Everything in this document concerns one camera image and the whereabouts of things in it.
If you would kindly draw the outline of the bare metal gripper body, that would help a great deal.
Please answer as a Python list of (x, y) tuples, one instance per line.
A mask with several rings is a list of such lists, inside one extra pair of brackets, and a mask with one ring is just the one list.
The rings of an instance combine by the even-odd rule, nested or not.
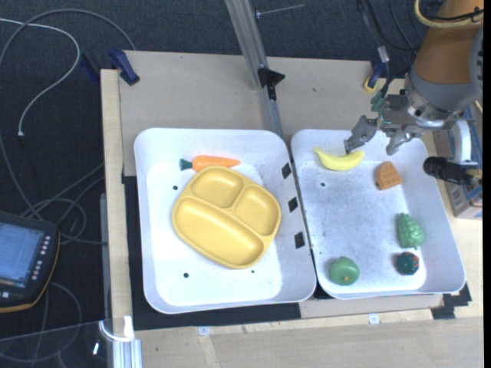
[(377, 102), (377, 113), (380, 128), (405, 132), (445, 130), (457, 118), (456, 111), (439, 108), (412, 90), (388, 94)]

